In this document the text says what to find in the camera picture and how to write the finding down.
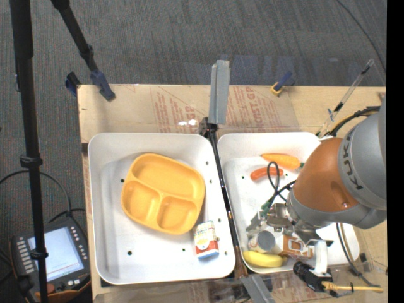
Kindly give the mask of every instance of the gray carpet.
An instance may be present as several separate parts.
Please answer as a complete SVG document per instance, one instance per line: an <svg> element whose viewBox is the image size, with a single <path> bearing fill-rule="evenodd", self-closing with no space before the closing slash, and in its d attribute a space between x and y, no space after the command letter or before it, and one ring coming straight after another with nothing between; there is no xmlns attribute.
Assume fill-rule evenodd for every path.
<svg viewBox="0 0 404 303"><path fill-rule="evenodd" d="M295 85L350 86L369 59L362 86L386 86L387 0L70 0L109 83L210 84L211 66L230 61L231 85L272 85L291 71ZM84 208L77 103L64 86L90 72L50 0L31 0L41 171ZM0 0L0 179L20 170L25 152L9 0ZM44 219L66 209L42 177ZM0 248L32 229L27 174L0 185ZM85 228L84 214L74 216ZM0 278L10 267L0 260ZM12 275L1 302L24 302ZM90 302L86 291L74 302Z"/></svg>

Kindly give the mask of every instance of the carrot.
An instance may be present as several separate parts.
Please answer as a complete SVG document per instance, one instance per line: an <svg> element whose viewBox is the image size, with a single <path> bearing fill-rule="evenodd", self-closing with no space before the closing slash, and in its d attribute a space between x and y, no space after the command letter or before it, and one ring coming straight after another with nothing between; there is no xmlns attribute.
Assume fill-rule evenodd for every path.
<svg viewBox="0 0 404 303"><path fill-rule="evenodd" d="M269 162L276 162L279 166L286 169L297 169L300 167L300 160L297 157L287 154L265 153L261 155Z"/></svg>
<svg viewBox="0 0 404 303"><path fill-rule="evenodd" d="M279 176L283 175L283 169L279 167ZM264 176L268 176L266 173L266 167L261 167L256 169L254 172L250 174L250 177L253 181L256 181ZM270 176L276 176L276 167L270 167Z"/></svg>

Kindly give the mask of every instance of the yellow divided plate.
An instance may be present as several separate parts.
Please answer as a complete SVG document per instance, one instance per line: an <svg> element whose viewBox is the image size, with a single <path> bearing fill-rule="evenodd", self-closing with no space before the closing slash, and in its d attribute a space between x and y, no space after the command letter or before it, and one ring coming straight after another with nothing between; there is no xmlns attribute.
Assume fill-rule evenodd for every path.
<svg viewBox="0 0 404 303"><path fill-rule="evenodd" d="M137 157L125 178L121 205L126 215L168 234L184 234L196 223L205 181L194 168L156 153Z"/></svg>

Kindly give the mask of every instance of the screen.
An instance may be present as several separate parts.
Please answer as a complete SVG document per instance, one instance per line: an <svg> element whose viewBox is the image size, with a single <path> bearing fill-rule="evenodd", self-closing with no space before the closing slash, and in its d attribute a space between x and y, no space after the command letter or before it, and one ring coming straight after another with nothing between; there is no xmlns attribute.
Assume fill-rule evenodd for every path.
<svg viewBox="0 0 404 303"><path fill-rule="evenodd" d="M31 249L35 248L35 238L28 239ZM59 228L45 233L47 281L68 275L84 268L79 254L69 235L67 227Z"/></svg>

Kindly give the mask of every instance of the yellow banana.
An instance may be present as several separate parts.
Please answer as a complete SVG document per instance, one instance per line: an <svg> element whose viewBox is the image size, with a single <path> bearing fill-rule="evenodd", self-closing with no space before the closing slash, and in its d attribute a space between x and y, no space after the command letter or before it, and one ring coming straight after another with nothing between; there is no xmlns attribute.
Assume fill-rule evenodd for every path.
<svg viewBox="0 0 404 303"><path fill-rule="evenodd" d="M259 267L281 267L283 262L287 260L285 257L274 254L261 254L256 251L243 251L244 260Z"/></svg>

